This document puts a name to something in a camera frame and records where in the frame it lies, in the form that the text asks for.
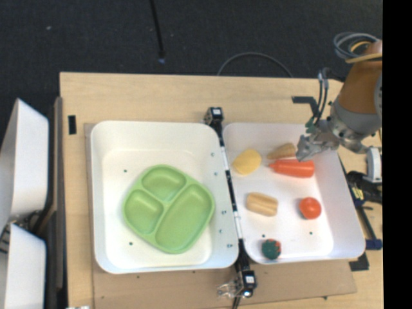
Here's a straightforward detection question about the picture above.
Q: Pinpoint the green and red toy strawberry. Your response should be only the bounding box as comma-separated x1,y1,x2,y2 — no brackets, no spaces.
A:
261,238,283,261

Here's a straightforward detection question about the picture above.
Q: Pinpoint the black cylinder on white bracket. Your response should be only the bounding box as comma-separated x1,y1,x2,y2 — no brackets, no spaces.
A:
346,146,383,194

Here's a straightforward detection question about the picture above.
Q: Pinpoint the yellow rounded toy food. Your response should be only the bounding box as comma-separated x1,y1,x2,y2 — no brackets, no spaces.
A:
232,148,263,177

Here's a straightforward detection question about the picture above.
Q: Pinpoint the tan toy cone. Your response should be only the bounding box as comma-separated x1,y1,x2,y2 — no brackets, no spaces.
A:
266,142,298,161

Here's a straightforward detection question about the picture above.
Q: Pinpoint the green divided plate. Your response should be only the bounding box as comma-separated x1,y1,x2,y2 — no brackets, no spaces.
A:
122,164,216,255

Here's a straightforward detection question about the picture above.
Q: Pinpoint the thin black and white rod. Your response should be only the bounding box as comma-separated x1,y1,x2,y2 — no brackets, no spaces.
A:
211,120,250,272

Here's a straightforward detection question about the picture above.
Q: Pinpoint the tan toy bread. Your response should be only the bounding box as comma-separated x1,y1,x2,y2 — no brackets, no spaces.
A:
246,191,279,218

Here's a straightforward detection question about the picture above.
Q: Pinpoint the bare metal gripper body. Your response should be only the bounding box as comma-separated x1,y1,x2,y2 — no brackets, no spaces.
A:
305,120,368,155

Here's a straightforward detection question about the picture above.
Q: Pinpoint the black block with thin wires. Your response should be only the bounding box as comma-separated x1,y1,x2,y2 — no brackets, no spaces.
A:
203,106,224,126
236,268,259,299

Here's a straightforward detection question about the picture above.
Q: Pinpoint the orange round toy fruit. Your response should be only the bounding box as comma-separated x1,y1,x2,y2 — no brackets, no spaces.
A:
298,196,323,220

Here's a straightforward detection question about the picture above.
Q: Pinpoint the white plastic tray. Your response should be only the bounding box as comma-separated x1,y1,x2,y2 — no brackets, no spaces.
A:
89,120,240,275
222,122,367,265

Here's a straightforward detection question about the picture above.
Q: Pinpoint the orange carrot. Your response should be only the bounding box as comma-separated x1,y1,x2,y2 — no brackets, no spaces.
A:
268,158,315,179

